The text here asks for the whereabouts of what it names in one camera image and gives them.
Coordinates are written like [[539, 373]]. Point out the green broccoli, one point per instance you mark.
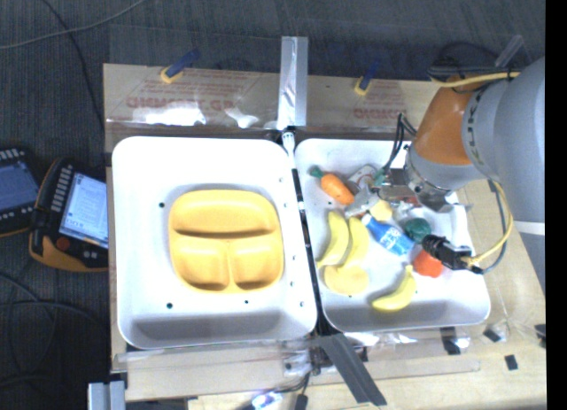
[[417, 229]]

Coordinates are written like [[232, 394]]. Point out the white packet with red print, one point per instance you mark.
[[362, 174]]

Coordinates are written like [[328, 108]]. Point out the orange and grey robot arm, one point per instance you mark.
[[500, 133]]

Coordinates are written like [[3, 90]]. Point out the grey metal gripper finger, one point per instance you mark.
[[361, 204], [404, 212]]

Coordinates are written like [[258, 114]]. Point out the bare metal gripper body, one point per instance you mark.
[[425, 195]]

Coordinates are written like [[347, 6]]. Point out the yellow divided plate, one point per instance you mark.
[[226, 240]]

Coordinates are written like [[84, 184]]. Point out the yellow round biscuit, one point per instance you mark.
[[347, 282]]

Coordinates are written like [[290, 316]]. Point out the black cylinder on white bracket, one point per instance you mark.
[[443, 249]]

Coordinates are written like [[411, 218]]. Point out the thin black and white rod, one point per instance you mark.
[[299, 195]]

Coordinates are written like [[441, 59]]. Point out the pale yellow round toy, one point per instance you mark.
[[382, 211]]

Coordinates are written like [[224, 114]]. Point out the white plastic tray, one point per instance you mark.
[[142, 240], [434, 302]]

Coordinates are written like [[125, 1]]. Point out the orange carrot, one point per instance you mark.
[[336, 189]]

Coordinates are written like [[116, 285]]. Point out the brown cardboard board, red print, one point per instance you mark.
[[186, 102]]

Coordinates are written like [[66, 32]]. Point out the blue bottle with white cap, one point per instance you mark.
[[392, 237]]

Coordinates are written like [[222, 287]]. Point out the yellow banana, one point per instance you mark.
[[337, 240], [359, 240], [396, 295]]

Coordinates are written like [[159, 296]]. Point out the orange round toy fruit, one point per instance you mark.
[[427, 264]]

